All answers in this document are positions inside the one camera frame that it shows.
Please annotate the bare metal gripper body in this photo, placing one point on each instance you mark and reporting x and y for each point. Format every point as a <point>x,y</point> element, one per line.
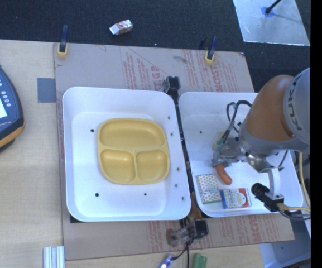
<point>233,149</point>

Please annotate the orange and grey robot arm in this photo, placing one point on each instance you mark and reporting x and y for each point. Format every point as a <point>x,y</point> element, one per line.
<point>272,113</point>

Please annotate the orange sausage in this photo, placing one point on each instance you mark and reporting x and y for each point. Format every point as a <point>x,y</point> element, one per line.
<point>224,175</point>

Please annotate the white plastic tray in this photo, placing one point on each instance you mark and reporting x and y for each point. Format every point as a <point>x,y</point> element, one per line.
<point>82,160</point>
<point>202,116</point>

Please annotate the white carton with orange pattern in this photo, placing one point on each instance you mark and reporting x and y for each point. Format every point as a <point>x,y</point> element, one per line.
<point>208,188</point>

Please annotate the blue white and red carton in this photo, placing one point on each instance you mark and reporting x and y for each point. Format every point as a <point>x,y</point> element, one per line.
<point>235,198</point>

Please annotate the thin black rod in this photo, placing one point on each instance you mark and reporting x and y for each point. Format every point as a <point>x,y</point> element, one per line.
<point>183,144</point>

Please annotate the yellow divided plate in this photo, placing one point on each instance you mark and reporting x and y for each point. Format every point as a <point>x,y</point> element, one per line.
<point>132,151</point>

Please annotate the green ribbed toy vegetable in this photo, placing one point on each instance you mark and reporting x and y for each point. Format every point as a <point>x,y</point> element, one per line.
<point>199,261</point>

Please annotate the brown cardboard board red print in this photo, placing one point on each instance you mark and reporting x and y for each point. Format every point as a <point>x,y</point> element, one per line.
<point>99,63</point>

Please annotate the silver and brown packet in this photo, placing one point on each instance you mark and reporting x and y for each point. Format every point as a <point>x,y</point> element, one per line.
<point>121,27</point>

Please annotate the black cylinder on white bracket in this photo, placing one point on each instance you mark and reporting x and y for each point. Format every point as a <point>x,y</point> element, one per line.
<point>266,195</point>

